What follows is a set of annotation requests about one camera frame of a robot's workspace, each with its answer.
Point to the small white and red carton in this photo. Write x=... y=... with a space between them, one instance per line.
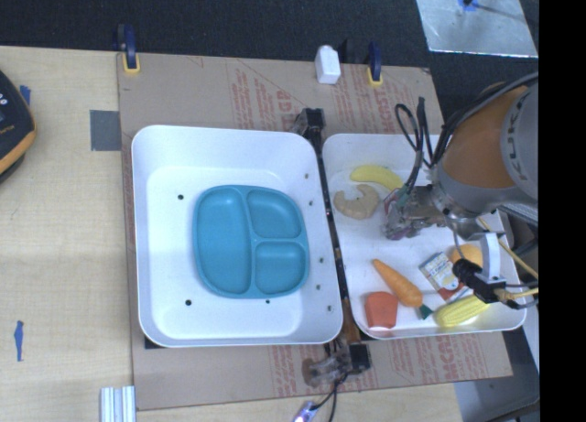
x=439 y=273

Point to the brown cardboard board red print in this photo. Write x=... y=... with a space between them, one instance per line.
x=183 y=90

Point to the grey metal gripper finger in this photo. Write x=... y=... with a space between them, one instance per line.
x=409 y=230
x=392 y=228

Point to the blue divided plate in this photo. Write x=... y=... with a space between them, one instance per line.
x=224 y=241

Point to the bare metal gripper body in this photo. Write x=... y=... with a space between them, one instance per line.
x=423 y=209

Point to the white plastic tray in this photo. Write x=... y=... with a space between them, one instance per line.
x=366 y=241
x=169 y=228

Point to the yellow corn cob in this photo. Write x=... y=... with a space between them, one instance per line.
x=460 y=311

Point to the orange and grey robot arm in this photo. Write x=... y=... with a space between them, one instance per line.
x=480 y=154

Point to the black cylinder on white bracket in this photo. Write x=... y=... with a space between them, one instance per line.
x=476 y=276

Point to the beige croissant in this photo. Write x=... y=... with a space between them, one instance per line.
x=354 y=207

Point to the orange carrot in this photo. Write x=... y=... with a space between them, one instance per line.
x=400 y=285

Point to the small white bottle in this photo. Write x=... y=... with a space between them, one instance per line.
x=327 y=65

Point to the orange-red block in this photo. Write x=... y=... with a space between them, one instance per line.
x=381 y=310

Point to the yellow-orange round fruit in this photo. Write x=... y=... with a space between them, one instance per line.
x=469 y=253

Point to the yellow banana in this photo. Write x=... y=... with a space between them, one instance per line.
x=375 y=175

